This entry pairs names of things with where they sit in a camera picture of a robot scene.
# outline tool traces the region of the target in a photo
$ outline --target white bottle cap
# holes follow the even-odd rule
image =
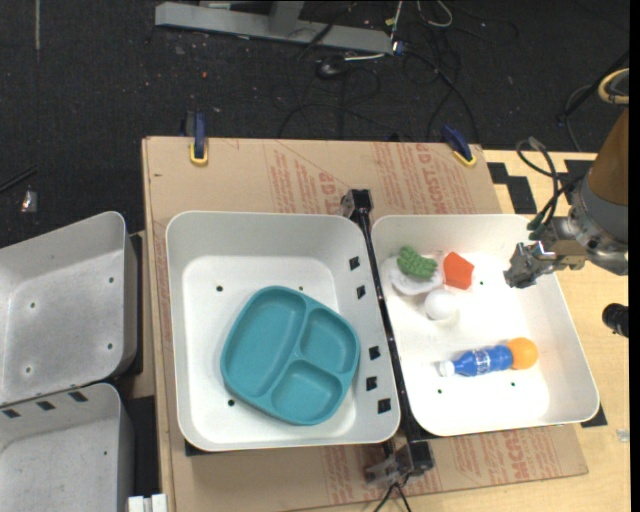
[[[455,366],[453,366],[453,363],[451,361],[442,361],[438,365],[438,371],[443,377],[451,377],[452,375],[455,375],[456,368]]]

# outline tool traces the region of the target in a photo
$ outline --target orange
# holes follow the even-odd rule
[[[538,347],[528,338],[514,338],[507,343],[513,355],[511,368],[525,370],[531,368],[538,360]]]

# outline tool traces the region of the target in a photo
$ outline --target bottle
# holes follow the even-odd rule
[[[469,350],[454,361],[442,361],[438,365],[440,375],[451,377],[454,374],[475,377],[489,372],[508,370],[513,364],[513,354],[509,347],[496,345]]]

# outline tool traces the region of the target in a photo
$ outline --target white egg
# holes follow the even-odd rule
[[[457,310],[458,301],[456,295],[444,288],[429,292],[424,300],[424,311],[432,320],[444,320]]]

